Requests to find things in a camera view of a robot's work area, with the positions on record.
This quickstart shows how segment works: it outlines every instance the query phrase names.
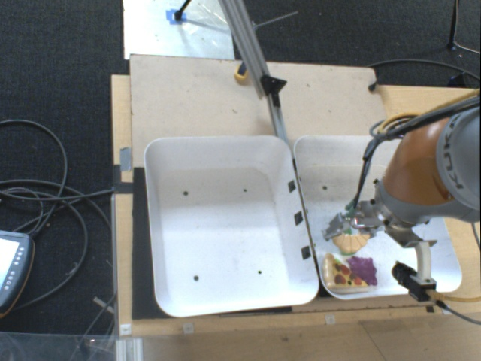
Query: white tray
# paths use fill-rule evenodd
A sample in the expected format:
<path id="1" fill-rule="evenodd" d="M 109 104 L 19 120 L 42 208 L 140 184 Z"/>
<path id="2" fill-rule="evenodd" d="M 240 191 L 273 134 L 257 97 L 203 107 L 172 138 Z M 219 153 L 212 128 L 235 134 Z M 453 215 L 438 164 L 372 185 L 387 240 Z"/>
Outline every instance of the white tray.
<path id="1" fill-rule="evenodd" d="M 370 139 L 364 136 L 306 136 L 295 144 L 298 176 L 319 264 L 322 264 L 327 253 L 333 253 L 342 261 L 348 258 L 340 255 L 332 240 L 323 238 L 322 230 L 353 198 L 361 171 L 362 154 Z M 373 180 L 381 177 L 397 145 L 397 142 L 386 142 L 378 147 L 361 200 L 374 197 Z M 431 275 L 437 281 L 437 290 L 444 293 L 456 290 L 461 284 L 461 269 L 443 219 L 433 218 L 428 225 L 417 226 L 414 231 L 426 240 L 437 240 L 431 248 Z M 396 261 L 416 269 L 414 249 L 403 249 L 386 233 L 378 232 L 356 256 L 373 258 L 377 269 L 377 286 L 356 294 L 339 294 L 328 290 L 333 296 L 359 299 L 407 292 L 392 277 L 391 270 Z"/>
<path id="2" fill-rule="evenodd" d="M 316 296 L 306 223 L 295 222 L 299 191 L 289 189 L 292 155 L 280 139 L 163 138 L 149 144 L 144 162 L 163 311 L 187 317 Z"/>

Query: wooden table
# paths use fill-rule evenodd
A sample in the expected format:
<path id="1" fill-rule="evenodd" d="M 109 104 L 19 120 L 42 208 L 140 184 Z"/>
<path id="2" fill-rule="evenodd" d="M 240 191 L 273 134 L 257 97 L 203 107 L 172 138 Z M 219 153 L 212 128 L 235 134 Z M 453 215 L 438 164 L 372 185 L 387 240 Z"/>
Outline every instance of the wooden table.
<path id="1" fill-rule="evenodd" d="M 156 137 L 180 136 L 185 135 L 186 132 L 192 135 L 212 134 L 212 129 L 201 129 L 196 132 L 194 127 L 194 131 L 192 131 L 192 126 L 188 123 L 184 127 L 172 127 L 172 125 L 182 122 L 182 119 L 175 119 L 182 114 L 174 113 L 175 106 L 172 106 L 171 101 L 183 100 L 182 97 L 186 90 L 185 81 L 178 89 L 173 88 L 174 80 L 164 79 L 162 74 L 151 77 L 157 82 L 152 85 L 152 89 L 145 81 L 149 75 L 152 75 L 152 69 L 155 70 L 163 63 L 182 64 L 183 71 L 190 71 L 192 75 L 191 77 L 184 76 L 188 81 L 189 79 L 201 80 L 205 77 L 217 80 L 214 90 L 200 89 L 199 92 L 194 93 L 197 97 L 204 97 L 204 99 L 200 98 L 201 102 L 203 100 L 204 102 L 210 101 L 209 103 L 212 104 L 213 100 L 222 98 L 223 95 L 230 97 L 239 95 L 242 96 L 239 103 L 243 100 L 247 103 L 244 106 L 239 104 L 237 107 L 228 107 L 225 110 L 225 106 L 216 107 L 223 106 L 222 101 L 216 102 L 210 108 L 208 117 L 202 119 L 202 114 L 205 112 L 199 111 L 192 116 L 192 122 L 208 123 L 212 117 L 217 116 L 217 109 L 223 108 L 228 114 L 219 118 L 226 119 L 225 123 L 216 124 L 215 129 L 219 129 L 219 135 L 227 135 L 227 132 L 231 132 L 231 135 L 242 135 L 242 127 L 249 127 L 248 132 L 244 133 L 247 135 L 272 133 L 268 122 L 267 105 L 265 108 L 258 106 L 259 99 L 256 98 L 252 87 L 234 86 L 236 83 L 232 74 L 235 62 L 218 62 L 220 67 L 215 65 L 216 62 L 218 61 L 202 62 L 198 59 L 135 56 L 131 60 L 131 76 L 114 75 L 112 77 L 113 159 L 115 165 L 120 164 L 120 150 L 125 147 L 133 148 L 133 166 L 143 165 L 141 161 L 143 150 L 136 151 L 135 146 L 143 146 L 147 141 L 153 139 L 152 135 L 146 132 L 146 129 L 153 126 L 141 127 L 152 120 L 146 118 L 147 112 L 139 114 L 139 108 L 141 108 L 139 106 L 145 106 L 145 111 L 149 111 L 154 120 L 156 116 L 160 116 L 160 113 L 163 118 L 168 119 L 164 131 L 161 130 L 161 126 L 157 127 L 159 130 L 154 132 Z M 441 102 L 454 99 L 467 92 L 466 89 L 452 88 L 379 86 L 375 93 L 360 89 L 358 91 L 360 94 L 354 93 L 355 96 L 352 96 L 352 93 L 349 94 L 346 91 L 359 89 L 360 84 L 367 89 L 366 81 L 374 81 L 374 73 L 371 70 L 283 63 L 272 63 L 269 66 L 271 73 L 272 71 L 277 72 L 278 77 L 285 78 L 285 74 L 293 74 L 292 77 L 287 77 L 288 86 L 290 85 L 292 88 L 282 97 L 286 128 L 292 138 L 302 135 L 305 130 L 307 130 L 306 133 L 313 133 L 317 129 L 327 130 L 324 132 L 325 134 L 361 135 L 367 132 L 365 128 L 367 121 L 373 123 L 380 116 L 390 116 L 401 111 L 428 110 Z M 220 92 L 224 89 L 226 89 L 226 94 Z M 168 103 L 163 104 L 162 100 L 159 100 L 158 107 L 150 108 L 152 102 L 150 103 L 148 98 L 143 97 L 146 95 L 145 93 L 155 98 L 162 92 L 166 92 Z M 340 117 L 343 111 L 345 113 L 350 108 L 349 106 L 355 105 L 355 101 L 362 102 L 364 96 L 374 103 L 372 108 L 363 108 L 360 105 L 360 108 L 355 111 L 362 114 L 356 115 L 356 112 L 352 111 L 351 120 Z M 323 105 L 312 107 L 312 101 L 315 98 L 320 101 L 322 98 L 331 98 L 331 101 L 326 99 Z M 285 105 L 286 102 L 290 103 L 293 100 L 304 104 L 298 105 L 294 111 L 291 105 Z M 190 110 L 196 111 L 196 107 L 192 106 L 192 103 L 184 103 L 184 105 L 191 105 Z M 315 112 L 321 110 L 325 126 L 319 128 L 320 118 L 316 116 Z M 236 126 L 231 126 L 228 122 L 230 122 L 232 114 L 239 112 L 243 112 L 242 116 L 245 119 L 242 121 L 245 124 L 236 129 Z M 335 113 L 336 116 L 330 117 L 329 114 L 332 113 Z M 122 182 L 132 182 L 132 171 L 122 171 L 121 179 Z M 151 359 L 147 355 L 152 356 L 157 352 L 159 355 L 164 354 L 165 359 L 182 360 L 319 359 L 320 357 L 322 359 L 410 359 L 412 356 L 423 356 L 426 359 L 453 359 L 454 354 L 459 359 L 463 359 L 463 355 L 466 356 L 464 359 L 471 359 L 470 357 L 474 357 L 474 354 L 477 353 L 477 339 L 481 334 L 479 326 L 466 323 L 451 315 L 447 316 L 437 307 L 434 307 L 434 312 L 427 312 L 425 306 L 417 304 L 407 295 L 351 301 L 316 299 L 310 304 L 294 307 L 292 313 L 288 314 L 239 314 L 183 319 L 133 320 L 132 194 L 117 193 L 114 203 L 118 325 L 121 335 L 144 338 L 146 359 Z M 461 286 L 455 294 L 458 296 L 479 295 L 481 290 L 479 250 L 474 241 L 471 227 L 455 220 L 447 220 L 446 224 L 463 273 Z M 460 312 L 473 314 L 473 317 L 477 317 L 477 319 L 481 318 L 481 303 L 452 303 L 450 305 Z M 193 335 L 184 334 L 184 332 L 192 331 L 192 328 L 195 332 Z"/>

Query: dark floor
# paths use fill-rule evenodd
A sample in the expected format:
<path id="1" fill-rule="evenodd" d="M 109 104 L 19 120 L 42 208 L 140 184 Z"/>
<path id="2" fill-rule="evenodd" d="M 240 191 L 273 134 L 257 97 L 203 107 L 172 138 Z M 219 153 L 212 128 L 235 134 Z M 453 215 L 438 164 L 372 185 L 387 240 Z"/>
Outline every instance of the dark floor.
<path id="1" fill-rule="evenodd" d="M 454 0 L 245 0 L 256 23 L 291 11 L 299 15 L 258 31 L 266 59 L 370 65 L 386 59 L 445 62 L 479 75 L 479 55 L 446 49 Z M 461 0 L 456 40 L 479 49 L 480 0 Z M 0 0 L 0 121 L 22 118 L 52 129 L 69 158 L 68 185 L 84 193 L 112 187 L 110 76 L 129 72 L 123 60 L 122 0 Z M 380 83 L 445 86 L 456 70 L 390 65 Z M 479 82 L 467 79 L 470 85 Z M 0 181 L 60 181 L 55 144 L 30 127 L 0 128 Z M 99 199 L 109 211 L 109 196 Z M 0 229 L 14 229 L 34 210 L 0 202 Z M 113 292 L 109 229 L 87 206 L 86 262 L 49 299 L 12 312 L 0 331 L 83 333 L 99 312 L 92 299 Z M 19 304 L 48 291 L 76 266 L 79 223 L 61 211 L 37 240 L 32 275 Z M 103 334 L 103 317 L 92 333 Z"/>

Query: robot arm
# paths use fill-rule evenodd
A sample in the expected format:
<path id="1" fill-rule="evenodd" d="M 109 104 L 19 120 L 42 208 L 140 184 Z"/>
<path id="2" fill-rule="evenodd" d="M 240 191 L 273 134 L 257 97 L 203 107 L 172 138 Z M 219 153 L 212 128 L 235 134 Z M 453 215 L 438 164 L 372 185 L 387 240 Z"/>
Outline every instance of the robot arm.
<path id="1" fill-rule="evenodd" d="M 324 237 L 348 228 L 371 236 L 384 229 L 402 247 L 414 247 L 417 272 L 397 264 L 392 274 L 415 298 L 428 300 L 425 289 L 436 284 L 429 247 L 436 241 L 423 241 L 413 227 L 432 217 L 479 221 L 479 96 L 471 99 L 466 111 L 404 133 L 385 174 L 374 185 L 374 198 L 353 201 L 347 213 L 331 221 Z"/>

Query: pizza slice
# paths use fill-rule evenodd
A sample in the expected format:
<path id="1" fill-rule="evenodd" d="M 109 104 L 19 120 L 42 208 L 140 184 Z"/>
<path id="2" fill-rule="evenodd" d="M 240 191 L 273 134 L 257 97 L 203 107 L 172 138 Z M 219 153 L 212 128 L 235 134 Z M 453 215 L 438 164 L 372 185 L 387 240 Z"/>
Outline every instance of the pizza slice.
<path id="1" fill-rule="evenodd" d="M 338 294 L 363 293 L 370 289 L 365 281 L 330 253 L 324 256 L 322 279 L 330 291 Z"/>

